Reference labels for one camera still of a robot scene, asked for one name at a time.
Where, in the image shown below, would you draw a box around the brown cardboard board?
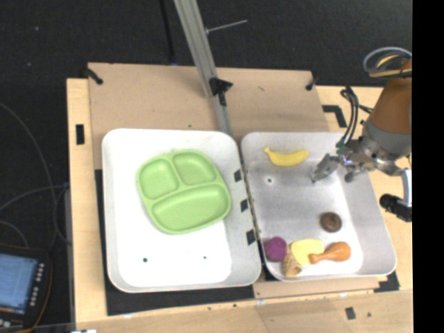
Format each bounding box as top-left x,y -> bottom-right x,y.
87,62 -> 386,300

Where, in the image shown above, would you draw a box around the yellow cheese slice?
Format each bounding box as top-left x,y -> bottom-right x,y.
289,238 -> 326,267

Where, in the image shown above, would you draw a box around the black cylinder on white bracket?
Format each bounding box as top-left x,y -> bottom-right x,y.
379,168 -> 413,223

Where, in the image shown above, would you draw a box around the purple grapes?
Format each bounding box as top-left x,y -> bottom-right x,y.
263,236 -> 289,263

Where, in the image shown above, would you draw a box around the orange chicken drumstick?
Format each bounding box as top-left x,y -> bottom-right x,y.
308,241 -> 352,265

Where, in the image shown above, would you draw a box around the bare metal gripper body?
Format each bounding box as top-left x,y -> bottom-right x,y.
338,137 -> 405,176

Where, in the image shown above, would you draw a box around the green divided plate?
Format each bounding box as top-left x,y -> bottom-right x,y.
135,149 -> 233,236

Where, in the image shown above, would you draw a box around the brown doughnut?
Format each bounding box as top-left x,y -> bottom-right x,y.
319,212 -> 343,234

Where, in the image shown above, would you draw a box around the white plastic tray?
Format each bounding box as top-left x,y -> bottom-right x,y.
101,128 -> 262,294
239,131 -> 398,283

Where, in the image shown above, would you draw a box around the yellow banana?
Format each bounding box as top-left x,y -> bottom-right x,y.
264,146 -> 310,168

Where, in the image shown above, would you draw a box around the tan bread piece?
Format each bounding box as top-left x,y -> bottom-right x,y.
282,246 -> 303,279

